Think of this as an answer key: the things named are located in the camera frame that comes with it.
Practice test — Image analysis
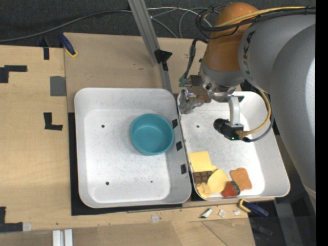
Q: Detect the orange-brown toast slice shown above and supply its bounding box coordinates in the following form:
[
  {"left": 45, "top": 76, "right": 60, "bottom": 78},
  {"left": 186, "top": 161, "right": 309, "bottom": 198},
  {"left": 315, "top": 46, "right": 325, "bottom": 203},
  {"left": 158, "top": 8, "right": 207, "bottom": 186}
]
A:
[{"left": 229, "top": 167, "right": 253, "bottom": 192}]

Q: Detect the pale yellow lumpy piece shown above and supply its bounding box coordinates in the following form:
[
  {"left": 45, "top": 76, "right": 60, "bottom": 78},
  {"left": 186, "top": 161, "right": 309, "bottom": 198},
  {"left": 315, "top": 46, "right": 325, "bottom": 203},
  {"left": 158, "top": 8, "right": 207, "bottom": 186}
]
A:
[{"left": 196, "top": 182, "right": 212, "bottom": 198}]

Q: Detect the brown chocolate bar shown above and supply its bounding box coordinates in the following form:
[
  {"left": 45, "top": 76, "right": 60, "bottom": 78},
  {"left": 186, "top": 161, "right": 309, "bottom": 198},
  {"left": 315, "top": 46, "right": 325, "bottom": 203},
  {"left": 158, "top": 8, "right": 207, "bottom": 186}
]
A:
[{"left": 192, "top": 170, "right": 214, "bottom": 185}]

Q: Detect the red strawberry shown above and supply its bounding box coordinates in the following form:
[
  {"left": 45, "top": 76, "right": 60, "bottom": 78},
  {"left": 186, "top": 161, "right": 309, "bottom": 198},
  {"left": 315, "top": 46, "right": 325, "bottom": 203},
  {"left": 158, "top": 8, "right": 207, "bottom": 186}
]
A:
[{"left": 221, "top": 180, "right": 241, "bottom": 198}]

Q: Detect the teal bowl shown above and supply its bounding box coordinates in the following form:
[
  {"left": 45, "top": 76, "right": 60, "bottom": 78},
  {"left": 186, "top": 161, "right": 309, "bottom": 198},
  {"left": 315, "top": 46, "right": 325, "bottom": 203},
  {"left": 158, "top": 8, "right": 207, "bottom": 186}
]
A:
[{"left": 130, "top": 113, "right": 175, "bottom": 156}]

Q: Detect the black cylinder on white bracket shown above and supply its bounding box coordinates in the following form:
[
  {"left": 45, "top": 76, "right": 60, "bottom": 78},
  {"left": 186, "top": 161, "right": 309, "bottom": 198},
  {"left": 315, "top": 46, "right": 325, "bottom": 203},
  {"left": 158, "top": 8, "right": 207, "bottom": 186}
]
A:
[{"left": 213, "top": 96, "right": 245, "bottom": 141}]

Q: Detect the white plastic tray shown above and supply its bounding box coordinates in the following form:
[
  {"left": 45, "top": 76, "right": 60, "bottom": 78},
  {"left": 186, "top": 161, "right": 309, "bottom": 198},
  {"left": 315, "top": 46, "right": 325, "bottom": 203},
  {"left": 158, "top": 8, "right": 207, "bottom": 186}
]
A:
[
  {"left": 176, "top": 91, "right": 291, "bottom": 202},
  {"left": 74, "top": 87, "right": 193, "bottom": 209}
]

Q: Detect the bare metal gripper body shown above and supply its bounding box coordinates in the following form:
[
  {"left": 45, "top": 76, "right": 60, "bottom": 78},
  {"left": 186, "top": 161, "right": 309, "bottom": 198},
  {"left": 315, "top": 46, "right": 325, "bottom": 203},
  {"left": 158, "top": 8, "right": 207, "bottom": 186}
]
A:
[{"left": 189, "top": 75, "right": 238, "bottom": 105}]

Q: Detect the yellow cheese slice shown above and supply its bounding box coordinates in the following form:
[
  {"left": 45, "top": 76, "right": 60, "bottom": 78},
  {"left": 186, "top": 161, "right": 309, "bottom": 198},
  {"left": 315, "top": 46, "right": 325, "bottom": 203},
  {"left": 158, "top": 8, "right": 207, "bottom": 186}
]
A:
[{"left": 189, "top": 151, "right": 217, "bottom": 173}]

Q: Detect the yellow round slice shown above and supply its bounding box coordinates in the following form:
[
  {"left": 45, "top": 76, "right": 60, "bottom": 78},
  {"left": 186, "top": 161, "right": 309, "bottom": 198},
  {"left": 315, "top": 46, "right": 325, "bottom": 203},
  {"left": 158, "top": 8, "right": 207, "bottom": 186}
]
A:
[{"left": 207, "top": 168, "right": 230, "bottom": 194}]

